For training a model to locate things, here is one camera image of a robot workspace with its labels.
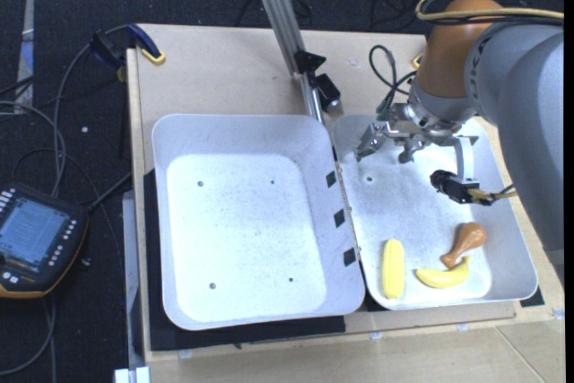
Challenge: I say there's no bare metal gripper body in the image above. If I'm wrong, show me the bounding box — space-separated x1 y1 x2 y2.
378 101 464 148

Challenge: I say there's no white plastic tray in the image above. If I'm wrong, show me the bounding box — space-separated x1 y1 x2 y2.
151 113 367 332
331 114 539 311

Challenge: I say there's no black block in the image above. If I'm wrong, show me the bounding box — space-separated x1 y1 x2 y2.
314 73 343 112

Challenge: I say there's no brown chicken drumstick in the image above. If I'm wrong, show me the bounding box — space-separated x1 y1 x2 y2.
440 222 488 270

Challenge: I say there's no yellow corn cob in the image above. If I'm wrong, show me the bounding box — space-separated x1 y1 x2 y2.
382 238 405 300

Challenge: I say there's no yellow banana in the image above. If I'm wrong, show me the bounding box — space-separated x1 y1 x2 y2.
415 255 472 289

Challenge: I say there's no pale wood board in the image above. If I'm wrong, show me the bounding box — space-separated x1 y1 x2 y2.
126 22 565 367

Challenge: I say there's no black cylinder on white bracket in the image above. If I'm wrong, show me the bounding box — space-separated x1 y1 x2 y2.
430 134 482 206

